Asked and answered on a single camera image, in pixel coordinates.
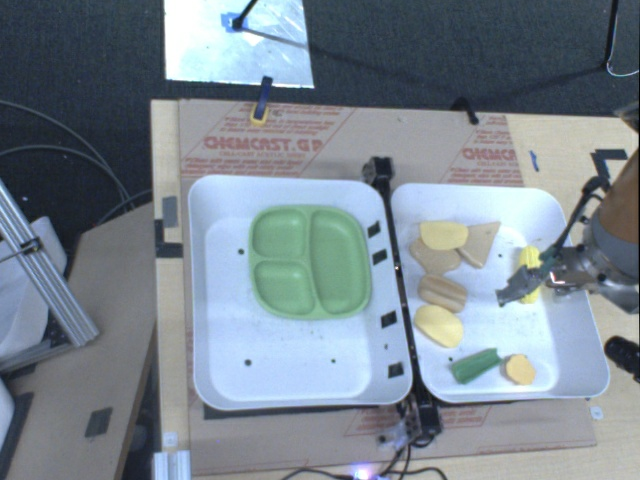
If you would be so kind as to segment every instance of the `cardboard sheet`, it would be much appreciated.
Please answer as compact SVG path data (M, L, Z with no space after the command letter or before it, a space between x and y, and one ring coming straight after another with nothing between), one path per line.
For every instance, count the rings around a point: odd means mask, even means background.
M249 123L252 104L179 104L185 286L190 286L186 194L207 174L359 179L372 156L391 156L392 186L407 182L522 186L505 116L416 110L272 104L264 127ZM193 389L192 323L185 290L189 426L194 476L386 462L377 436L398 421L394 406L234 417L206 411ZM479 455L593 446L584 400L450 406L444 431L416 457Z

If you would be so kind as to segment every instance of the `green divided plate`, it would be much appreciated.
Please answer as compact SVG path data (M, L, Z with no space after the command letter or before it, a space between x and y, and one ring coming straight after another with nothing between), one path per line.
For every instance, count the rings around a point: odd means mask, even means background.
M341 318L371 296L369 255L358 221L329 206L260 212L249 236L251 285L260 304L289 318Z

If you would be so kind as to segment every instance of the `black cable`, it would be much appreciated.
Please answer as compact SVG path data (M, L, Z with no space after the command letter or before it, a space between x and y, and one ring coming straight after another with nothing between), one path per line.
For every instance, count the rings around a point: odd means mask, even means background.
M391 462L389 463L389 465L384 468L382 471L380 471L380 473L378 473L378 476L387 476L389 474L389 472L393 469L393 466L395 466L397 464L397 462L400 460L400 457L402 456L402 452L404 452L404 448L400 448L395 456L393 457L393 459L391 459Z
M420 441L420 438L418 438L411 444L411 446L413 446L414 448L426 448L433 442L434 438L435 436L431 436L429 439L422 442Z
M406 475L406 476L419 475L421 473L436 473L437 475L440 476L441 480L449 480L447 478L447 475L445 475L444 472L440 468L435 468L435 467L414 469L413 471L406 471L406 472L389 471L389 473L392 474L392 475Z
M122 182L113 174L113 172L108 167L105 167L103 164L101 164L95 158L93 158L93 157L91 157L91 156L89 156L89 155L87 155L85 153L82 153L81 151L77 151L75 149L65 148L65 147L62 147L62 146L49 146L49 145L46 145L46 144L34 144L32 146L18 146L18 147L15 147L15 148L11 148L11 149L6 149L4 151L0 151L0 158L3 157L3 156L8 156L8 155L15 154L15 153L21 153L23 151L55 151L55 152L58 152L58 153L63 153L63 154L68 154L68 155L75 155L75 156L77 156L79 158L82 158L83 160L93 164L98 169L102 170L109 178L111 178L111 180L116 184L116 186L118 187L118 190L122 194L126 194L127 197L131 197L131 196L129 196L129 193L127 192L127 189L124 187Z
M106 168L106 170L108 171L109 175L114 177L114 178L116 178L116 175L113 172L113 169L111 169L111 166L109 165L109 163L98 152L98 150L96 148L94 148L87 139L82 137L78 132L76 132L76 131L72 130L71 128L69 128L67 125L61 123L60 121L58 121L57 119L54 119L51 116L48 116L47 114L45 114L43 112L40 112L40 111L35 110L35 109L32 109L32 108L27 107L25 105L20 105L19 103L13 103L11 101L0 100L0 105L3 105L5 107L9 107L9 108L13 108L15 110L20 110L22 112L26 112L27 114L31 114L33 116L36 116L36 117L40 118L40 119L43 119L43 120L47 121L48 123L51 123L54 126L57 126L61 130L65 131L66 133L68 133L69 135L71 135L72 137L77 139L87 149L89 149L89 151L91 151L95 155L95 157L98 159L99 163L103 167ZM124 186L122 186L122 187L123 188L119 189L119 190L121 191L121 194L120 194L121 198L124 200L125 198L130 197L130 195L129 195L129 192L127 192L127 189L125 189Z
M320 475L326 478L333 478L335 480L353 480L353 476L351 475L334 475L333 473L327 473L326 471L321 471L319 469L311 469L311 468L296 469L294 472L289 473L285 477L282 477L281 480L289 480L290 478L293 478L294 476L297 476L300 473L312 473L314 475Z
M411 462L411 445L408 445L407 446L407 458L405 459L404 468L402 469L402 473L400 473L400 477L398 478L398 480L402 480L404 478L404 475L407 474L410 462Z
M99 226L100 224L104 224L118 210L121 210L122 208L127 206L129 203L132 203L136 199L138 199L138 198L140 198L142 196L146 196L147 194L150 194L150 193L151 193L151 189L143 190L142 192L138 192L137 194L132 195L129 199L127 199L125 201L122 201L119 205L114 206L113 208L111 208L111 210L109 210L98 221L96 221L96 226Z

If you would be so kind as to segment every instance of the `cheese wedge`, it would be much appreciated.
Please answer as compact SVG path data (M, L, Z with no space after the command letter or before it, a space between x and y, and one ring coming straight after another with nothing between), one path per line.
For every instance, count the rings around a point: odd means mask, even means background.
M418 285L418 295L430 304L459 313L467 303L467 289L451 279L426 275Z
M469 226L469 238L462 247L458 247L462 259L472 267L484 267L499 229L499 222Z
M420 238L427 247L436 251L449 251L462 247L469 229L459 222L432 220L420 223Z
M427 274L440 275L460 266L462 260L455 251L436 251L424 245L422 239L417 238L410 246L409 252L422 265Z

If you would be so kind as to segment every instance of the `gray carpet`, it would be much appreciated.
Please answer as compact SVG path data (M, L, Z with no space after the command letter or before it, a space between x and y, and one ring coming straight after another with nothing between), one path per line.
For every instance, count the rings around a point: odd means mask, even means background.
M476 110L609 115L638 98L637 76L600 69L611 0L303 1L316 88L274 89L275 101L447 109L465 96ZM151 99L256 95L164 79L163 0L0 0L0 20L0 99L85 136L131 194L150 187ZM638 0L621 0L620 72L637 68L638 23ZM40 143L82 149L0 107L0 150ZM93 165L57 152L0 157L0 174L67 248L118 203Z

